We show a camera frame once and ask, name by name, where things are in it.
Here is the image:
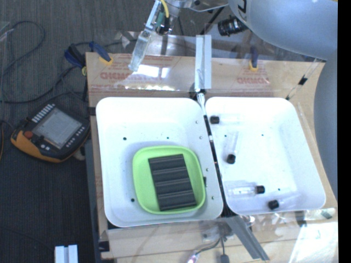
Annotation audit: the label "brown cardboard board red print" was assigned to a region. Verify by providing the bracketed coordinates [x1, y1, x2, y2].
[85, 52, 338, 260]

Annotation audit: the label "white plastic tray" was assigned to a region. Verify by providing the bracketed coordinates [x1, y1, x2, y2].
[95, 96, 224, 228]
[205, 96, 327, 216]

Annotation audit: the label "clear plastic bottle black cap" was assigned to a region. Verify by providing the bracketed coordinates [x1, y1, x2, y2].
[226, 130, 240, 165]
[225, 183, 266, 198]
[268, 193, 301, 211]
[209, 113, 245, 125]

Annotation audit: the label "green plate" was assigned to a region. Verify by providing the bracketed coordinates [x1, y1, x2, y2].
[132, 145, 207, 215]

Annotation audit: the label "black ribbed foam block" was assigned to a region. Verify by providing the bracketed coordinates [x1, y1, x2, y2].
[148, 153, 197, 212]

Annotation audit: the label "black cylinder on white bracket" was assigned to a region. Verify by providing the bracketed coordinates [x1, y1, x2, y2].
[191, 0, 248, 37]

